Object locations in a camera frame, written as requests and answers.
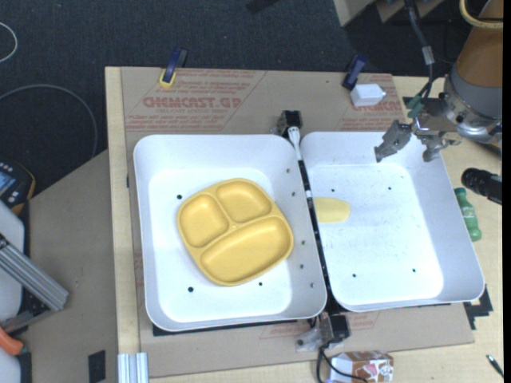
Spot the black block with thin wires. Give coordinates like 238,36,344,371
272,109,303,136
295,313,352,353

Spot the brown cardboard board, red print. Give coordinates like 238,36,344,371
119,67,476,378

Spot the brown and white carton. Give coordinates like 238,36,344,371
330,349,395,383

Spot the small white box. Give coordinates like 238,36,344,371
350,83,387,108

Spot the black pen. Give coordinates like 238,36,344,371
485,353,504,378

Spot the thin black and white rod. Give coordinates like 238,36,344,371
287,126,333,319

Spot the yellow divided plate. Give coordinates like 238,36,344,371
176,177,295,288

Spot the white plastic tray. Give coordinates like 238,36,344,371
299,130,486,313
133,133,328,332

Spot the pale yellow oval toy food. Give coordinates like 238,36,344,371
313,196,352,225

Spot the green plastic bottle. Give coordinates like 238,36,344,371
453,187,483,243

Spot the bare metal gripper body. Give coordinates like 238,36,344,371
413,97,504,147

